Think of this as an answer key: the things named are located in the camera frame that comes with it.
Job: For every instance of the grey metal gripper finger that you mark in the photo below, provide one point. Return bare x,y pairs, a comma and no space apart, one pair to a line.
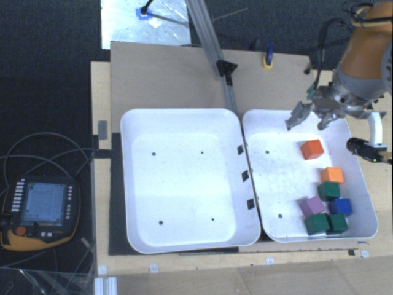
325,122
296,117

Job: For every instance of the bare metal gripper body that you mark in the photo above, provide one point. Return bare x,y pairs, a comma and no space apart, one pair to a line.
333,101

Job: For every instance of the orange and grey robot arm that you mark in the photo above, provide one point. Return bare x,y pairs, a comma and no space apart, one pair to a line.
365,54

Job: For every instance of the dark orange cube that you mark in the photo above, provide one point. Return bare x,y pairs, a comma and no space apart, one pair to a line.
312,149

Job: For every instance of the light orange cube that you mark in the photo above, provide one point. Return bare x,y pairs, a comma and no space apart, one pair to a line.
332,175

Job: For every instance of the white plastic tray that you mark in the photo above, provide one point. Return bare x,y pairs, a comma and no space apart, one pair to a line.
184,180
291,180

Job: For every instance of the green cube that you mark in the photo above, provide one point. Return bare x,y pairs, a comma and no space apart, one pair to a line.
317,223
328,191
337,223

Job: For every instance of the purple cube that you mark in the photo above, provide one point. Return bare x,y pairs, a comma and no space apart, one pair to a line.
312,206

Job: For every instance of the blue cube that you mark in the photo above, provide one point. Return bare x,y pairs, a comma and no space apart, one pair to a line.
340,206

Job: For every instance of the brown cardboard board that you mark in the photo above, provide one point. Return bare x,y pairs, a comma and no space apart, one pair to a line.
172,78

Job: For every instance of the black cylinder on white bracket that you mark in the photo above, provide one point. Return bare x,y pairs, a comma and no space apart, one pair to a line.
370,141

